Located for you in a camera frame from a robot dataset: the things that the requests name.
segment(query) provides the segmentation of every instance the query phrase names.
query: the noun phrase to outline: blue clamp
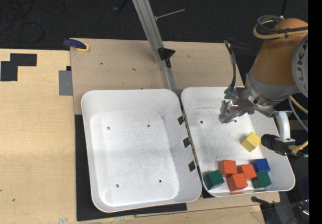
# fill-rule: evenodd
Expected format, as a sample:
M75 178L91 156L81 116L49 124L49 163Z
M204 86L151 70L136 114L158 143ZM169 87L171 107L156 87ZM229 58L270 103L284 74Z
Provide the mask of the blue clamp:
M78 51L88 51L89 49L89 46L87 44L84 44L77 40L68 39L68 38L64 39L63 45L76 48Z

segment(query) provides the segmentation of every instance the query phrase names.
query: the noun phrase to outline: red block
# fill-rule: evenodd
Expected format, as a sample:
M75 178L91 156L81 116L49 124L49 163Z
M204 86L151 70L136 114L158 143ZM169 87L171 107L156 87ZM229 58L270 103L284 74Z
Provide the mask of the red block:
M246 178L253 179L257 177L253 164L245 164L237 168L238 173L243 173Z
M218 164L218 169L224 177L229 177L232 174L237 174L236 161L222 160Z
M247 187L247 180L243 173L233 174L227 178L227 184L231 192Z

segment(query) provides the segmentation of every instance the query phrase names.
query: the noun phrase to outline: block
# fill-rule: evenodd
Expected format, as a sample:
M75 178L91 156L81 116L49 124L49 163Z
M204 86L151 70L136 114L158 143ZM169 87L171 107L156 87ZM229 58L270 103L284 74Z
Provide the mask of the block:
M252 164L256 172L271 170L266 158L256 159L252 162Z
M236 161L222 160L218 164L218 169L223 177L229 177L232 174L237 174Z
M265 188L272 184L270 176L267 171L256 172L257 177L252 179L254 188Z
M243 173L246 177L246 179L253 179L257 177L256 171L253 167L253 164L245 164L241 165L240 167L237 168L238 173Z
M208 190L218 187L225 182L219 170L209 172L204 176L203 181Z
M241 145L251 152L261 143L261 138L254 132L250 132L249 135L241 142Z
M226 181L231 192L242 190L248 186L246 177L243 173L232 174Z

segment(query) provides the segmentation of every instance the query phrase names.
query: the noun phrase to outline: black bracket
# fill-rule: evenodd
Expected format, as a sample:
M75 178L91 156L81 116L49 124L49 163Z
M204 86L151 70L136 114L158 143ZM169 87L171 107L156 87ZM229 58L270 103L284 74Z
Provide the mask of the black bracket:
M159 48L158 50L159 56L161 58L161 60L165 60L166 61L166 65L167 67L171 67L171 63L170 63L170 57L175 54L175 50L172 49L166 49L166 48Z

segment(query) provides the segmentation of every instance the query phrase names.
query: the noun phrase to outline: white tray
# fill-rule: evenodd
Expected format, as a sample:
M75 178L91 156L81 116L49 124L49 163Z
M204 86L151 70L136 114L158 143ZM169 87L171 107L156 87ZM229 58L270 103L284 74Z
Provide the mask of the white tray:
M104 212L194 201L201 181L181 105L167 89L90 91L82 98L92 200Z
M221 102L226 87L190 87L181 94L187 117L192 144L202 176L218 169L222 160L234 160L237 165L266 158L270 166L272 184L266 188L254 189L248 180L248 187L240 192L230 192L226 178L219 187L208 190L213 196L224 197L244 193L288 191L295 185L295 177L287 157L279 155L259 144L249 152L240 143L253 131L259 137L268 133L278 135L274 119L259 112L235 118L236 122L222 124L219 121Z

